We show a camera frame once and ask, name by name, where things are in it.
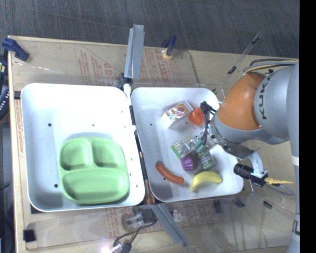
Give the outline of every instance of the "gray carpet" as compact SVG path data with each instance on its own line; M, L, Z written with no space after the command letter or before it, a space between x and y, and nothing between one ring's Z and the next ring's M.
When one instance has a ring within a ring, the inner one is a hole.
M261 31L250 54L299 58L299 5L300 0L0 0L0 53L7 35L127 44L129 29L141 24L145 46L176 35L176 48L242 53ZM2 158L0 125L0 187Z

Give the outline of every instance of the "white plastic tray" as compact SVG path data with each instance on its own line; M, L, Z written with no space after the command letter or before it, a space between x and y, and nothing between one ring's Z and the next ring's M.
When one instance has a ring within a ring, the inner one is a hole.
M161 115L165 111L185 100L194 109L200 107L200 103L203 101L214 109L219 107L214 93L205 88L140 87L132 93L136 127L152 193L163 202L239 193L243 188L243 179L233 172L237 160L224 152L219 145L211 150L211 154L218 162L217 166L211 170L218 172L223 182L220 184L209 183L195 192L190 190L193 176L201 169L199 167L191 172L184 171L171 146L187 135L199 134L204 129L204 123L198 127L188 117L185 117L168 127L169 125L161 119ZM185 180L184 185L164 180L155 167L158 160L162 161L173 174L182 176Z
M125 94L114 87L29 84L21 93L28 197L40 211L138 205L145 188ZM79 205L60 186L58 154L71 138L101 137L118 143L129 172L128 195L118 202Z

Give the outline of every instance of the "kuka logo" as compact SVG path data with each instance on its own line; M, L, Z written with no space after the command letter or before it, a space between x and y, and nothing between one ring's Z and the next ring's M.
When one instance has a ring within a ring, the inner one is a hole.
M272 76L274 76L274 73L267 77L267 79L266 79L267 81L262 84L262 89L261 89L260 94L259 94L259 102L260 102L259 103L259 110L260 110L260 113L262 115L262 119L264 119L264 120L267 119L267 117L265 116L265 110L264 110L264 106L263 106L264 93L265 93L265 88L268 85L269 80L271 79Z

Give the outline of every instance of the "red object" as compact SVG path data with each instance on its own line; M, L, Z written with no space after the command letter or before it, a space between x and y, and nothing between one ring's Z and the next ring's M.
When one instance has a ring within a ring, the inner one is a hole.
M205 121L205 115L200 108L195 109L190 113L189 119L196 125L201 125Z
M184 178L174 175L173 173L169 172L169 170L164 166L164 164L161 161L156 162L156 169L164 178L168 179L168 181L171 181L177 184L184 183Z

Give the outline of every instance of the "metal bracket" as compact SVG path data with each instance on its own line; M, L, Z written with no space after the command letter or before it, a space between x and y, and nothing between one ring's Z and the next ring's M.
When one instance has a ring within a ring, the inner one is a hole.
M144 35L145 33L143 25L134 24L133 27L130 29L124 69L125 78L140 78Z
M267 171L263 169L262 160L259 156L259 153L257 151L254 151L250 156L249 159L251 160L253 164L254 172L252 173L253 176L256 176L258 178L262 178L267 174Z
M159 222L163 225L165 231L170 236L175 244L180 244L187 247L189 241L178 224L174 221L170 211L166 208L165 204L151 206L152 211L156 214Z
M247 159L254 152L253 150L242 145L235 145L226 148L224 147L223 150L241 160Z

